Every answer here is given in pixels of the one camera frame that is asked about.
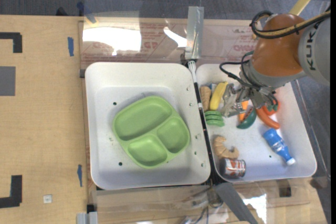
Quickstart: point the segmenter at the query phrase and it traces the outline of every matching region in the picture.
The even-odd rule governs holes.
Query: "toy bottle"
[[[286,161],[287,165],[292,165],[296,162],[295,159],[289,155],[288,146],[275,129],[269,129],[263,134],[263,137],[266,139],[272,150]]]

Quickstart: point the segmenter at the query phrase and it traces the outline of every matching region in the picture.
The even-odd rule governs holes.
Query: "green divided plate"
[[[189,129],[162,97],[145,97],[116,114],[113,132],[131,159],[143,168],[158,167],[190,142]]]

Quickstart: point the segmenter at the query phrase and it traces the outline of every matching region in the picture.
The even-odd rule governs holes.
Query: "white tray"
[[[227,71],[239,74],[239,65],[224,65]],[[197,68],[196,78],[199,86],[228,81],[238,84],[221,72],[217,64],[204,64]],[[270,179],[309,177],[317,169],[317,162],[301,117],[301,113],[290,83],[277,90],[276,96],[281,103],[273,119],[280,123],[278,134],[288,145],[289,152],[296,163],[288,166],[280,156],[268,146],[262,134],[269,129],[257,118],[254,124],[245,130],[236,127],[238,116],[224,118],[225,126],[207,126],[211,144],[217,135],[224,136],[228,148],[237,147],[239,159],[246,162],[246,174],[238,179],[226,179],[230,182],[253,182]],[[214,155],[215,167],[219,174],[219,160]]]
[[[85,73],[91,176],[106,190],[195,185],[206,181],[210,164],[191,73],[175,63],[93,63]],[[117,112],[150,95],[165,98],[191,134],[189,146],[154,169],[135,164],[112,132]]]

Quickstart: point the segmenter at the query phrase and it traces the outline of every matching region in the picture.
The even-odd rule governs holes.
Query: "white cap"
[[[294,158],[290,158],[288,161],[286,161],[287,165],[292,165],[296,162]]]

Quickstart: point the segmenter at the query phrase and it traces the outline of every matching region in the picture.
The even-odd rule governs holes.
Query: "soda can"
[[[245,175],[246,163],[243,159],[223,158],[219,161],[219,171],[223,177],[238,178]]]

